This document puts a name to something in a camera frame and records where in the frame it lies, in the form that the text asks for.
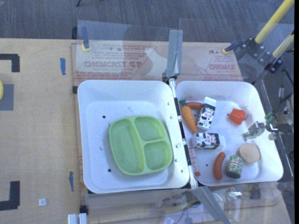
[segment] yellow pole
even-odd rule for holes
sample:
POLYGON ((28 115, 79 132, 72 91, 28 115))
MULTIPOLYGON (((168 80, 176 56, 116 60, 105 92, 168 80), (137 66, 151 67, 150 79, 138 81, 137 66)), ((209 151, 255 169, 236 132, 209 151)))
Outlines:
POLYGON ((272 53, 273 57, 279 58, 282 53, 288 50, 294 44, 294 34, 289 35, 279 47, 272 53))
POLYGON ((4 93, 4 86, 2 81, 0 81, 0 100, 3 98, 3 93, 4 93))
POLYGON ((255 37, 255 41, 258 44, 261 44, 272 29, 276 26, 277 23, 283 18, 286 12, 291 8, 294 4, 295 0, 284 0, 277 11, 273 14, 267 24, 263 27, 260 33, 255 37))

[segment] cow print carton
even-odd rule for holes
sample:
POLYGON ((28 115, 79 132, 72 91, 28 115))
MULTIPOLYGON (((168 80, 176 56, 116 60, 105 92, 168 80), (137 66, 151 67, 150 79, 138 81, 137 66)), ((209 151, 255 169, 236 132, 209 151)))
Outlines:
POLYGON ((212 124, 213 116, 216 109, 216 100, 205 97, 204 104, 199 112, 197 128, 199 130, 209 130, 212 124))
POLYGON ((224 136, 217 133, 197 133, 192 144, 194 149, 216 149, 219 146, 226 147, 224 136))

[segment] gray tape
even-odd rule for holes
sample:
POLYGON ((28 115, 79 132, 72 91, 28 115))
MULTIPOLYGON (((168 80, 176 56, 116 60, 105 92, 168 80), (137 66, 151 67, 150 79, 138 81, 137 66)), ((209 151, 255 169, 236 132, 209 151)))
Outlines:
POLYGON ((14 85, 3 84, 4 93, 3 98, 0 100, 0 111, 14 110, 14 85))
POLYGON ((167 68, 163 77, 177 77, 181 73, 183 31, 169 31, 167 68))

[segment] gray carpet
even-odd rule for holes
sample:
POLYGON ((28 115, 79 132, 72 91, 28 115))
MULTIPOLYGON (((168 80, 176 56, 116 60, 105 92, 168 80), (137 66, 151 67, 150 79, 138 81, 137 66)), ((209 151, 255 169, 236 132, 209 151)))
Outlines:
MULTIPOLYGON (((267 22, 284 0, 0 0, 0 37, 71 39, 78 20, 179 28, 180 19, 267 22)), ((281 20, 294 23, 294 6, 281 20)))

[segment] green plate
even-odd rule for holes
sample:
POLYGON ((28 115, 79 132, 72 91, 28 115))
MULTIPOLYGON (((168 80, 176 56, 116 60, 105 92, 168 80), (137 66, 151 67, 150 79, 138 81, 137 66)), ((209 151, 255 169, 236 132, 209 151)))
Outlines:
POLYGON ((143 175, 167 168, 173 158, 163 123, 149 115, 114 121, 109 127, 110 147, 118 168, 128 175, 143 175))

